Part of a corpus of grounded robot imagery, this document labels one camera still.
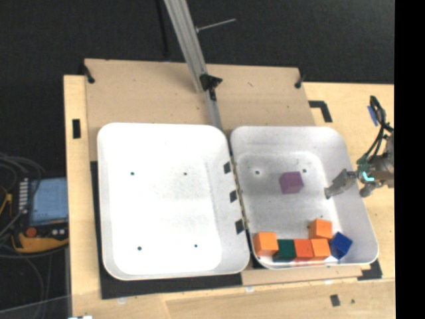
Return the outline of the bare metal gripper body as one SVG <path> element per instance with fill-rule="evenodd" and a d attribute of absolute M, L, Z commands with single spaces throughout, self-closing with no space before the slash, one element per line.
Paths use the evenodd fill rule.
<path fill-rule="evenodd" d="M 357 160 L 357 175 L 363 183 L 361 197 L 368 197 L 384 186 L 394 187 L 394 136 L 384 135 L 382 139 L 386 145 L 381 154 L 364 154 Z"/>

